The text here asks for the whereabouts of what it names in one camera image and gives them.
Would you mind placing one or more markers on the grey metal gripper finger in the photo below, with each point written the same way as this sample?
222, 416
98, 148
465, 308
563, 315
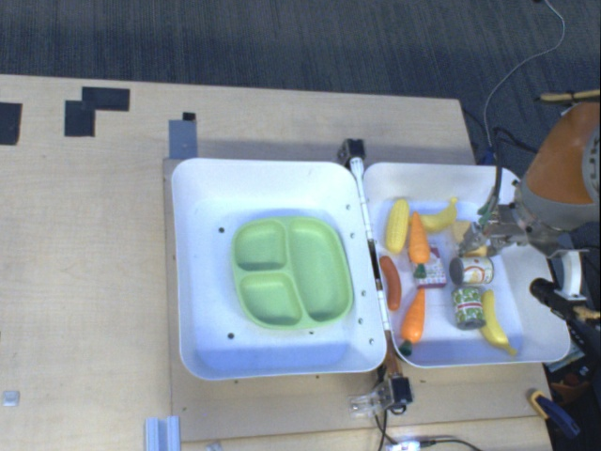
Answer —
469, 241
497, 245

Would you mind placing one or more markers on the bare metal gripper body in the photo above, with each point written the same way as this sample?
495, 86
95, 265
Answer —
509, 223

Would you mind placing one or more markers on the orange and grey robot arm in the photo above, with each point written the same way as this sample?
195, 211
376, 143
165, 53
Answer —
561, 167

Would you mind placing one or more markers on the pale yellow toy food piece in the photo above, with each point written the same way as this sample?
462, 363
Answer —
461, 229

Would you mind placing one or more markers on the small can with yellow print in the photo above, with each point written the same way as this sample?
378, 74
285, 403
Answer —
476, 270

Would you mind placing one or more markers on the yellow banana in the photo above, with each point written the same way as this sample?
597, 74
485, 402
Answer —
439, 219
493, 327

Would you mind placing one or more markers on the pink and white small carton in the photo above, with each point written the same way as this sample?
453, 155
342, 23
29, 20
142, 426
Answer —
436, 273

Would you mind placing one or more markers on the orange carrot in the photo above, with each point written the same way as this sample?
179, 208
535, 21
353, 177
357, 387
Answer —
414, 317
419, 242

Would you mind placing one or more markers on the small can with green print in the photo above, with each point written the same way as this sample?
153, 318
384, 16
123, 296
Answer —
468, 307

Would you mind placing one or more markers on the yellow corn cob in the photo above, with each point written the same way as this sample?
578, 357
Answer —
397, 226

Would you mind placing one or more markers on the white plastic tray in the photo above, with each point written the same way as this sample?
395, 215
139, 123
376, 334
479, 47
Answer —
530, 317
202, 270

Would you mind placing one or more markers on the orange-brown sausage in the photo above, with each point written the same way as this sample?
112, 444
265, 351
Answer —
391, 282

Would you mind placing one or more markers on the thin black and white rod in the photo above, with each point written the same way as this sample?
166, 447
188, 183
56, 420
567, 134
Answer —
365, 214

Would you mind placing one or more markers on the green divided plate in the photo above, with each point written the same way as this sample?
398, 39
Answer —
310, 261

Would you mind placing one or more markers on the small white square block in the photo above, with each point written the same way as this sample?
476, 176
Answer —
10, 398

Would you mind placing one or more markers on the black cylinder on white bracket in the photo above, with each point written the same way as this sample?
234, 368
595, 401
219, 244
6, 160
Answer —
551, 296

